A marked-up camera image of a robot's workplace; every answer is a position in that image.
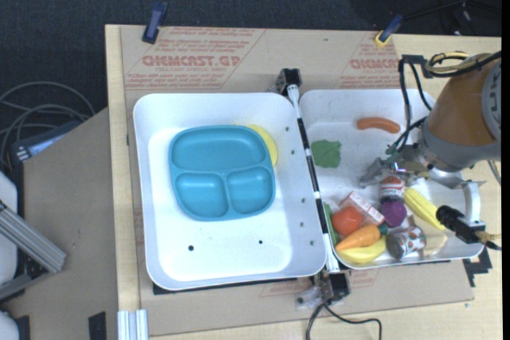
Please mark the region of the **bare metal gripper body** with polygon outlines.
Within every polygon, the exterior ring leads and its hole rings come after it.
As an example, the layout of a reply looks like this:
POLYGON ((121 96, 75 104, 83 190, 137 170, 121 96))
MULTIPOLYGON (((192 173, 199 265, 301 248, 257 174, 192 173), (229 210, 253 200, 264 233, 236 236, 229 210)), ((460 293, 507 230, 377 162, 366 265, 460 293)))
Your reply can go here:
POLYGON ((403 147, 390 146, 386 149, 386 158, 394 163, 392 173, 396 171, 418 171, 419 178, 429 178, 430 168, 426 161, 426 146, 410 144, 403 147))

